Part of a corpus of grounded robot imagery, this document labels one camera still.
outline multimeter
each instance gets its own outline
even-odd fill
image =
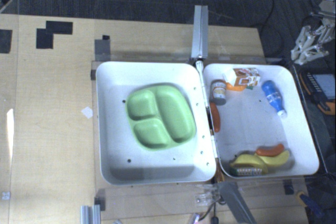
[[[335,76],[325,70],[304,70],[299,77],[318,108],[326,115],[335,115]]]

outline small carton box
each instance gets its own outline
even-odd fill
[[[256,86],[260,81],[256,68],[233,68],[224,73],[224,78],[232,86]]]

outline orange handle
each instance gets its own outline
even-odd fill
[[[215,103],[210,102],[210,110],[212,115],[212,120],[214,124],[214,131],[215,133],[218,133],[221,130],[221,117],[219,116],[219,111]]]
[[[279,155],[281,152],[283,152],[284,149],[285,147],[282,144],[276,145],[275,147],[272,147],[269,149],[264,149],[260,147],[256,150],[256,154],[259,156],[274,157],[274,156]]]

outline device screen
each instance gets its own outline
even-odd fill
[[[332,74],[313,74],[313,77],[325,96],[329,100],[335,99],[335,77]]]

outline can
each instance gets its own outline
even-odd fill
[[[226,103],[226,82],[224,80],[214,80],[211,83],[210,102],[216,105],[224,105]]]

